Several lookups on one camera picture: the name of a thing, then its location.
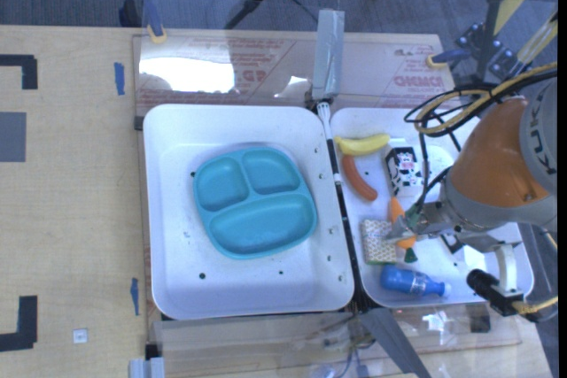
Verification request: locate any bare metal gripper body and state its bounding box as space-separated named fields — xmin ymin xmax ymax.
xmin=409 ymin=200 xmax=464 ymax=238

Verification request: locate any orange carrot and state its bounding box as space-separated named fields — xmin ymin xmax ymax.
xmin=386 ymin=196 xmax=420 ymax=265

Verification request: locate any blue plastic bottle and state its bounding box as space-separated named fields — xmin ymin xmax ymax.
xmin=379 ymin=264 xmax=454 ymax=298

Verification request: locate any white cow print carton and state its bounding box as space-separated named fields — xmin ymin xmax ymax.
xmin=384 ymin=145 xmax=426 ymax=197

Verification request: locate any white plastic tray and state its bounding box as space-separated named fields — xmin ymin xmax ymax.
xmin=329 ymin=106 xmax=535 ymax=310
xmin=142 ymin=103 xmax=356 ymax=321

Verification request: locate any orange sausage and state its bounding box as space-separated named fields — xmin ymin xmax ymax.
xmin=341 ymin=154 xmax=379 ymax=203

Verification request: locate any yellow banana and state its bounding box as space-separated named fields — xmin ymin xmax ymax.
xmin=333 ymin=133 xmax=392 ymax=158

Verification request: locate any blue divided plate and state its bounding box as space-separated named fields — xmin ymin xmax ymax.
xmin=191 ymin=146 xmax=319 ymax=261

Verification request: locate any brown cardboard board red print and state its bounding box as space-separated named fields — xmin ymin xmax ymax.
xmin=132 ymin=29 xmax=524 ymax=351

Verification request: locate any black cylinder on white bracket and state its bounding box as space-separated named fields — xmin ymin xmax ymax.
xmin=465 ymin=243 xmax=526 ymax=318

